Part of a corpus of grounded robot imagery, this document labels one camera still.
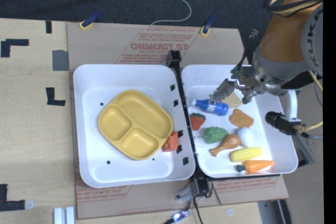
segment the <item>tray hole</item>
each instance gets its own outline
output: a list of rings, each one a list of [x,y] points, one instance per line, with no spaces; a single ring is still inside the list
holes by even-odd
[[[183,165],[186,165],[189,163],[188,157],[183,158]]]
[[[178,153],[180,153],[181,151],[182,151],[182,145],[179,145],[179,146],[177,147],[176,153],[178,154]]]

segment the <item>blue bottle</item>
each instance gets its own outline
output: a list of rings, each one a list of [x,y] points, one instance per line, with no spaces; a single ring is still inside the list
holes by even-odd
[[[209,99],[205,100],[198,100],[198,99],[191,99],[190,105],[197,106],[202,109],[204,112],[217,114],[219,116],[225,116],[227,114],[227,110],[229,106],[226,103],[215,102],[211,104]]]

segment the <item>blue clamp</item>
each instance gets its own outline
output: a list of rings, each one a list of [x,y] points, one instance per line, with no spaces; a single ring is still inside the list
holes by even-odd
[[[88,17],[86,20],[82,21],[79,24],[79,27],[82,30],[87,30],[92,26],[92,23],[97,22],[99,18],[103,15],[103,12],[95,12],[90,17]]]
[[[214,18],[215,18],[215,16],[211,15],[210,18],[205,22],[205,24],[201,28],[200,35],[202,37],[207,37],[209,35],[210,26],[211,26],[212,22],[214,21]]]

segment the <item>red strawberry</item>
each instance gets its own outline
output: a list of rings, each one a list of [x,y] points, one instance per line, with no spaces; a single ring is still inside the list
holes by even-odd
[[[191,128],[194,131],[197,131],[198,129],[200,129],[200,127],[205,122],[205,120],[206,120],[206,117],[204,115],[199,114],[199,113],[192,113],[190,115]]]

